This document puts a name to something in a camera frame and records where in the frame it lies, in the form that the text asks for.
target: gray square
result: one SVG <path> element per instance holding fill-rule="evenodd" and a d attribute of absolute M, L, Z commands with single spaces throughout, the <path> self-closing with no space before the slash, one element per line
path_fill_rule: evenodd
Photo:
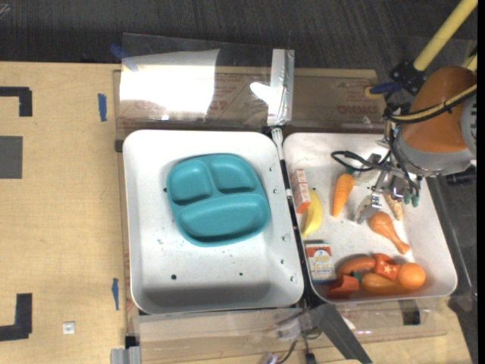
<path fill-rule="evenodd" d="M 22 178 L 21 136 L 0 136 L 0 179 Z"/>

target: yellow banana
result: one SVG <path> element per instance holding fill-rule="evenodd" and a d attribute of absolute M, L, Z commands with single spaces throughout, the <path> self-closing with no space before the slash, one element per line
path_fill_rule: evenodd
<path fill-rule="evenodd" d="M 324 217 L 324 208 L 321 205 L 318 194 L 310 189 L 311 203 L 306 210 L 305 225 L 302 231 L 302 237 L 308 236 L 310 233 L 315 232 L 321 225 L 322 218 Z"/>

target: white tray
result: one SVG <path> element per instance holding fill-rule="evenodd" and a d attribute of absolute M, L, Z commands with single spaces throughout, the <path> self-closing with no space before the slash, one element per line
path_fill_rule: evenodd
<path fill-rule="evenodd" d="M 177 230 L 167 194 L 172 167 L 229 153 L 255 169 L 271 221 L 227 246 L 202 247 Z M 276 146 L 252 132 L 139 130 L 123 146 L 133 300 L 151 314 L 287 307 L 304 289 Z"/>
<path fill-rule="evenodd" d="M 325 240 L 330 244 L 333 261 L 338 268 L 351 256 L 385 253 L 397 262 L 416 262 L 427 273 L 424 286 L 404 296 L 371 296 L 358 294 L 350 300 L 330 300 L 325 297 L 327 284 L 314 284 L 320 297 L 333 303 L 359 303 L 382 300 L 411 299 L 420 297 L 446 297 L 456 288 L 457 275 L 449 248 L 438 219 L 426 181 L 421 182 L 419 206 L 405 206 L 403 221 L 394 221 L 397 234 L 411 246 L 404 256 L 386 238 L 375 234 L 367 223 L 357 224 L 355 213 L 360 202 L 370 194 L 375 180 L 356 186 L 351 192 L 344 210 L 338 218 L 331 215 L 333 188 L 344 167 L 334 161 L 330 154 L 337 150 L 349 150 L 368 158 L 375 152 L 384 156 L 386 149 L 376 144 L 382 135 L 344 133 L 294 133 L 283 143 L 283 151 L 289 173 L 304 168 L 308 187 L 314 187 L 324 205 L 324 220 L 320 229 L 304 240 Z M 384 198 L 383 210 L 393 216 Z"/>

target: wooden table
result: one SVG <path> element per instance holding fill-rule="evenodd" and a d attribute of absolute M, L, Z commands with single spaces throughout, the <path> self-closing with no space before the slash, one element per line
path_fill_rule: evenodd
<path fill-rule="evenodd" d="M 120 187 L 114 151 L 117 64 L 0 62 L 0 86 L 28 86 L 33 116 L 0 97 L 0 136 L 23 137 L 21 179 L 0 179 L 0 325 L 14 324 L 18 293 L 33 295 L 28 339 L 0 342 L 0 363 L 108 363 L 127 330 Z M 107 121 L 98 94 L 107 98 Z M 119 308 L 112 284 L 117 279 Z M 364 344 L 380 362 L 471 362 L 458 320 L 445 335 Z M 74 334 L 63 323 L 75 322 Z M 319 362 L 342 359 L 333 347 Z M 258 363 L 261 356 L 210 360 Z M 288 363 L 304 362 L 300 352 Z"/>

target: teal plate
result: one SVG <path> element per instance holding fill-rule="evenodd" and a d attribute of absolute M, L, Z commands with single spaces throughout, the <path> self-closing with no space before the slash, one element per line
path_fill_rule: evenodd
<path fill-rule="evenodd" d="M 223 246 L 261 233 L 271 217 L 251 165 L 231 154 L 197 156 L 175 165 L 167 195 L 180 233 L 199 246 Z"/>

